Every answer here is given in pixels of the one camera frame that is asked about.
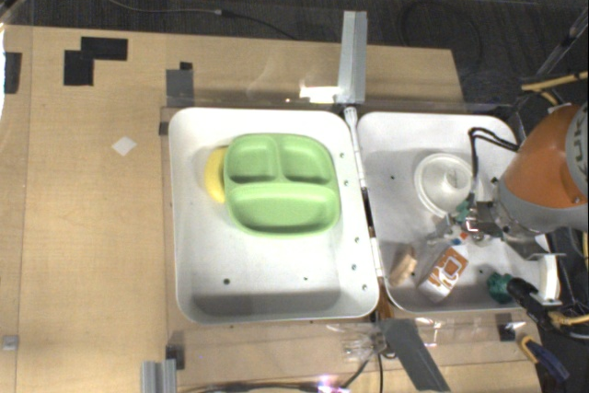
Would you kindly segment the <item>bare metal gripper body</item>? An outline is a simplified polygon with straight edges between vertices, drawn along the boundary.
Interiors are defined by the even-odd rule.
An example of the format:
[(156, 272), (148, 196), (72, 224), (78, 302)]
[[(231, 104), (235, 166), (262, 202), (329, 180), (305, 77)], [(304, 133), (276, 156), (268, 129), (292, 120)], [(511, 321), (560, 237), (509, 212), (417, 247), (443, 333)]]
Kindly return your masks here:
[(487, 230), (486, 237), (508, 240), (521, 236), (516, 223), (496, 202), (476, 202), (475, 216)]

